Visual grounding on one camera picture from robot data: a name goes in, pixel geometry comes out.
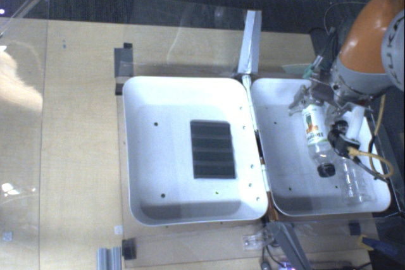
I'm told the clear plastic bottle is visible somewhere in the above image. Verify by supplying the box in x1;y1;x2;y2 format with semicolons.
337;156;376;205

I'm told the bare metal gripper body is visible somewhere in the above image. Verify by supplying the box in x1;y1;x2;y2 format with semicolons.
309;74;373;110

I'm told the clear labelled bottle black cap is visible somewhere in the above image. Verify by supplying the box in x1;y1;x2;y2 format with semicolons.
301;103;337;178

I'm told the white plastic tray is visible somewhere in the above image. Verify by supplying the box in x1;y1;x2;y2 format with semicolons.
122;75;270;228
250;77;392;218

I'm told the black ribbed rectangular pad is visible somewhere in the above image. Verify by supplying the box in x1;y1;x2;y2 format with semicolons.
189;119;237;180

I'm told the black cylinder on white bracket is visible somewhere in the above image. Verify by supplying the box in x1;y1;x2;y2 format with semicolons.
327;106;368;157

